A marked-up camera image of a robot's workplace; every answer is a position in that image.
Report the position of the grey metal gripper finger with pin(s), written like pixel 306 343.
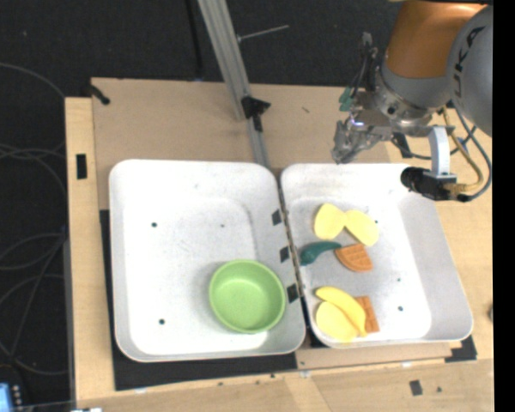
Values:
pixel 340 142
pixel 354 150

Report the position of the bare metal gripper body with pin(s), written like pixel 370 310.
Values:
pixel 384 116

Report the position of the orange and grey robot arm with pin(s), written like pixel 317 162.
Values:
pixel 429 37

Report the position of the yellow toy potato slice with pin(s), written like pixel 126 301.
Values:
pixel 345 301
pixel 362 228
pixel 328 221
pixel 332 324

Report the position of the orange toy waffle quarter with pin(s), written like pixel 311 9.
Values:
pixel 355 258

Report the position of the thin black and white rod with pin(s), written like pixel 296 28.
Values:
pixel 290 238

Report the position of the teal toy pepper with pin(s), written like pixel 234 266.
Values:
pixel 313 252

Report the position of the white plastic tray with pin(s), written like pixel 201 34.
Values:
pixel 416 251
pixel 176 230

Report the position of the orange rectangular toy biscuit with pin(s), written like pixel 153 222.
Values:
pixel 371 316

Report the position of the brown cardboard board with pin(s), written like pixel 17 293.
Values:
pixel 167 122

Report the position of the green bowl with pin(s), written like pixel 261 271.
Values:
pixel 246 296

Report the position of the black cylinder on white bracket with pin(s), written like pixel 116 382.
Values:
pixel 433 183

